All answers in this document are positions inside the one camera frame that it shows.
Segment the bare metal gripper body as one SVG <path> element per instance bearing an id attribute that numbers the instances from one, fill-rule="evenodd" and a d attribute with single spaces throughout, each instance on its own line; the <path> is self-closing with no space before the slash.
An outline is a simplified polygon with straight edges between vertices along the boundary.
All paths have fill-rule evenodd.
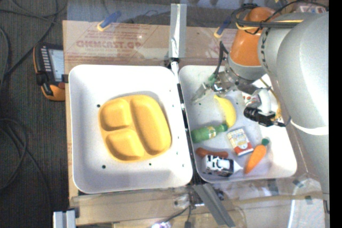
<path id="1" fill-rule="evenodd" d="M 251 95 L 257 90 L 253 80 L 246 80 L 235 74 L 232 70 L 224 70 L 217 74 L 213 83 L 229 91 L 242 91 Z"/>

